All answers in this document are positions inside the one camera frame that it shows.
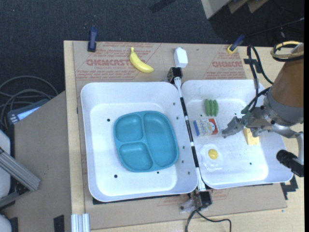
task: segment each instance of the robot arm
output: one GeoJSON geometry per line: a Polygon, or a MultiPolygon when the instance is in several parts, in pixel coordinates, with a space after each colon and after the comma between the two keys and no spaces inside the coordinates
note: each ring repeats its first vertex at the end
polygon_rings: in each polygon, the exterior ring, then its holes
{"type": "Polygon", "coordinates": [[[258,94],[258,97],[265,96],[263,105],[251,110],[249,107],[244,109],[244,116],[234,117],[227,128],[222,130],[222,135],[225,138],[247,127],[253,137],[258,137],[263,131],[273,131],[286,138],[296,138],[298,157],[286,150],[280,150],[277,160],[296,175],[303,177],[304,134],[295,132],[290,127],[304,122],[304,44],[298,43],[292,54],[284,55],[285,59],[275,53],[282,46],[284,43],[275,46],[275,50],[271,51],[275,60],[284,61],[285,64],[272,86],[258,94]]]}

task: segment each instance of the yellow banana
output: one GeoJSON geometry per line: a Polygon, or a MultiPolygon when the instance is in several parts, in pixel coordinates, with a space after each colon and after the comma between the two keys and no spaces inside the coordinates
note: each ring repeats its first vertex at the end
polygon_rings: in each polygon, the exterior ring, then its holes
{"type": "Polygon", "coordinates": [[[140,60],[140,58],[134,52],[134,47],[131,47],[130,62],[133,64],[133,66],[136,69],[138,69],[141,72],[151,73],[154,71],[154,69],[151,66],[149,66],[148,64],[145,64],[144,62],[140,60]]]}

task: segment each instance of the wooden table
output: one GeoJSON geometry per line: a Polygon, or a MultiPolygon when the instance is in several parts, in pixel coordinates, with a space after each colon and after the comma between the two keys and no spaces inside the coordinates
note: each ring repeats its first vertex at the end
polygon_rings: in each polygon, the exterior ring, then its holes
{"type": "MultiPolygon", "coordinates": [[[[280,71],[283,63],[272,59],[270,47],[257,47],[261,62],[268,77],[274,80],[280,71]]],[[[247,58],[246,47],[241,46],[238,49],[241,59],[247,58]]],[[[82,177],[82,164],[80,152],[80,135],[78,125],[78,115],[76,113],[76,83],[74,69],[73,41],[64,42],[65,57],[65,79],[66,79],[66,99],[67,99],[67,117],[68,117],[68,137],[69,137],[69,156],[70,156],[70,186],[71,186],[71,209],[73,214],[84,214],[84,188],[82,177]]],[[[252,78],[248,65],[243,63],[247,78],[252,78]]],[[[264,87],[269,83],[259,75],[259,81],[264,87]]],[[[303,131],[303,125],[295,126],[296,131],[303,131]]],[[[297,154],[296,140],[284,139],[286,148],[297,154]]],[[[260,212],[241,213],[230,216],[224,216],[232,221],[232,231],[304,231],[304,178],[296,177],[298,189],[296,192],[288,193],[287,208],[284,210],[267,210],[260,212]]],[[[184,231],[186,221],[177,220],[171,222],[159,222],[144,225],[135,225],[127,227],[117,227],[109,229],[95,230],[96,232],[141,232],[141,231],[184,231]]],[[[189,230],[192,231],[228,231],[228,223],[210,223],[202,218],[193,219],[190,222],[189,230]]]]}

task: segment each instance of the blue plate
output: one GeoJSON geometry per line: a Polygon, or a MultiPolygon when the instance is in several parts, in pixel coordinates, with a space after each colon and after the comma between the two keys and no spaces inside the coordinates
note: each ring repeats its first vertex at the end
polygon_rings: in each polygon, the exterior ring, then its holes
{"type": "Polygon", "coordinates": [[[163,113],[143,111],[123,115],[116,120],[113,132],[120,161],[130,171],[158,171],[178,159],[175,132],[163,113]]]}

